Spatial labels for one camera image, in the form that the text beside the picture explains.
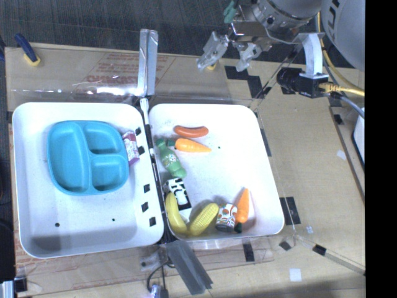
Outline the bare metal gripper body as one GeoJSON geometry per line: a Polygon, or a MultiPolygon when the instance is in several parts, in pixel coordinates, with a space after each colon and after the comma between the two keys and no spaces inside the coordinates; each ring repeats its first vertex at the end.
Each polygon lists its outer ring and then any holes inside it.
{"type": "Polygon", "coordinates": [[[272,0],[252,0],[250,5],[238,6],[228,35],[238,47],[253,43],[268,50],[275,43],[293,43],[309,20],[281,10],[272,0]]]}

